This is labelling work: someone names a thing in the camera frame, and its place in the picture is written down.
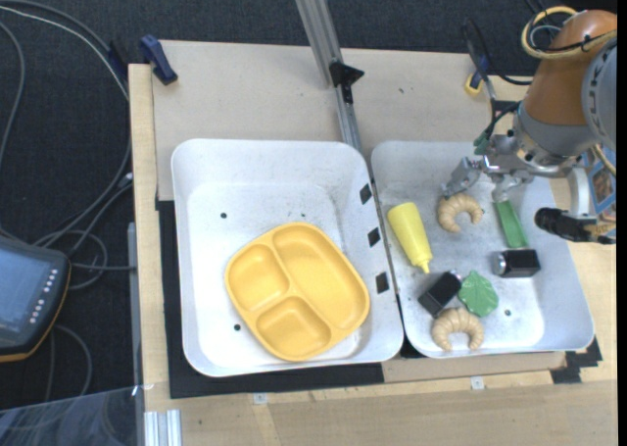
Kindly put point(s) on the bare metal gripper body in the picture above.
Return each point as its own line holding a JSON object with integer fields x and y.
{"x": 509, "y": 156}

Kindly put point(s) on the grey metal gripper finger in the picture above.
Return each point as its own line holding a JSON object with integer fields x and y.
{"x": 504, "y": 189}
{"x": 463, "y": 177}

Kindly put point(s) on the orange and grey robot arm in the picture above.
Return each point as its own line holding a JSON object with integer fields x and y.
{"x": 558, "y": 86}

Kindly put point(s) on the beige toy croissant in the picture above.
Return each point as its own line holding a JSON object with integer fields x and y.
{"x": 456, "y": 322}
{"x": 453, "y": 211}

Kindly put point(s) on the green flat rectangular piece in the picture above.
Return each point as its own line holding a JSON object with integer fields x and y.
{"x": 512, "y": 226}

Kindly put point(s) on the black rectangular box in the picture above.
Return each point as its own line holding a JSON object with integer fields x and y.
{"x": 521, "y": 262}
{"x": 438, "y": 294}

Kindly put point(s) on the yellow squeeze bottle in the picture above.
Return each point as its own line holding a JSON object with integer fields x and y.
{"x": 409, "y": 233}

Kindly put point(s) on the blue printed packet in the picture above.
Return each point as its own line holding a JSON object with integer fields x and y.
{"x": 603, "y": 184}

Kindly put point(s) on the green toy lettuce leaf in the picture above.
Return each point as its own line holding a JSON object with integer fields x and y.
{"x": 479, "y": 294}

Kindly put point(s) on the white plastic tray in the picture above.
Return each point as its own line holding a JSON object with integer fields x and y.
{"x": 274, "y": 174}
{"x": 544, "y": 307}

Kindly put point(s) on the yellow divided plate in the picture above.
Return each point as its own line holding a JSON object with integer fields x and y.
{"x": 303, "y": 282}

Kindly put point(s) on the brown cardboard board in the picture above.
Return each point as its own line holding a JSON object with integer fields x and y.
{"x": 255, "y": 101}

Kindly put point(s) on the black cylinder on white bracket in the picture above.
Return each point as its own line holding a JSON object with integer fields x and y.
{"x": 563, "y": 223}

